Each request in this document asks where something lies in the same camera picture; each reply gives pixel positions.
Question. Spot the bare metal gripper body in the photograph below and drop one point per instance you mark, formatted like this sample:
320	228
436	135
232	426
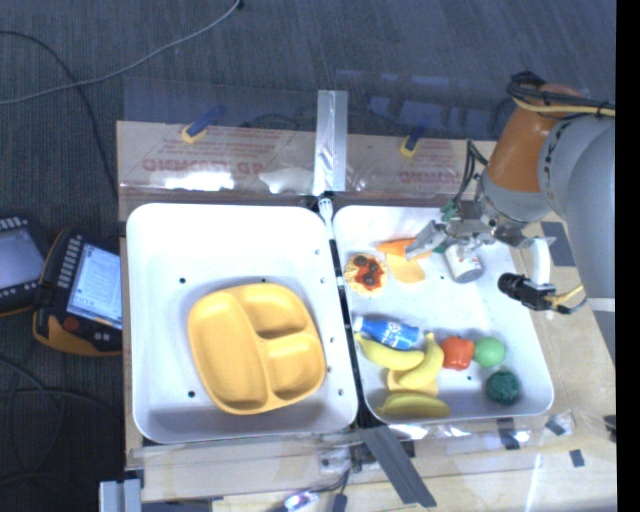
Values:
475	225

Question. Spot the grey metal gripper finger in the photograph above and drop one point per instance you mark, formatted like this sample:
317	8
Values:
419	251
426	234

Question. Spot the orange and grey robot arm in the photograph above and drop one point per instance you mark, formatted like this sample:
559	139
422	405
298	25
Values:
575	170

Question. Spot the orange carrot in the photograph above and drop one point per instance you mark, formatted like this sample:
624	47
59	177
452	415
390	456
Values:
395	246

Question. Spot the white can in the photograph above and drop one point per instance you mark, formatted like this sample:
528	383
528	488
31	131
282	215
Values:
464	264

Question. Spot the toy pizza slice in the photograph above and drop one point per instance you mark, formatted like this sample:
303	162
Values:
364	274

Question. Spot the white plastic tray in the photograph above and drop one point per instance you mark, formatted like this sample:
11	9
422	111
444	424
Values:
460	310
225	240

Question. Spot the blue bottle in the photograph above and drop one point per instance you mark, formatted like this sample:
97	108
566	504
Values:
390	333

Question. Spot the orange bell pepper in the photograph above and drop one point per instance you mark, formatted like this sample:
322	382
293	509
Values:
457	353

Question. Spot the light green ball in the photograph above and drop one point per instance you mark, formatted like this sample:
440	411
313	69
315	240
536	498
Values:
489	352

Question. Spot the dark green broccoli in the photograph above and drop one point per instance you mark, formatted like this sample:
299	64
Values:
502	387

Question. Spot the yellow divided plate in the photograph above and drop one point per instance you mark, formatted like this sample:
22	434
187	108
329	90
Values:
235	350

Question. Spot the brown cardboard board red print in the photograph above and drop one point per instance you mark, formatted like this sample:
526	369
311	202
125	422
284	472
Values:
210	160

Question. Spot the black cylinder on white bracket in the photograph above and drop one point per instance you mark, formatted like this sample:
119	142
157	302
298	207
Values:
525	290

